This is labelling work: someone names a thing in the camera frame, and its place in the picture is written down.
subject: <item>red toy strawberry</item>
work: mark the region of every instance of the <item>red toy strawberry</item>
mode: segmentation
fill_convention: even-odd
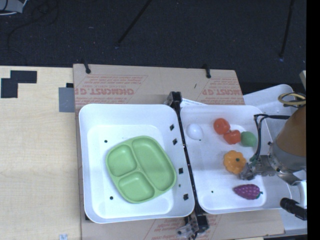
[[[233,191],[245,199],[254,200],[258,199],[263,192],[254,184],[239,185],[233,188]]]

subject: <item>black fabric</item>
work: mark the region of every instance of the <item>black fabric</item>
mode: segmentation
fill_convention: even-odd
[[[241,89],[304,91],[307,0],[29,0],[0,16],[0,65],[88,64],[235,70]]]

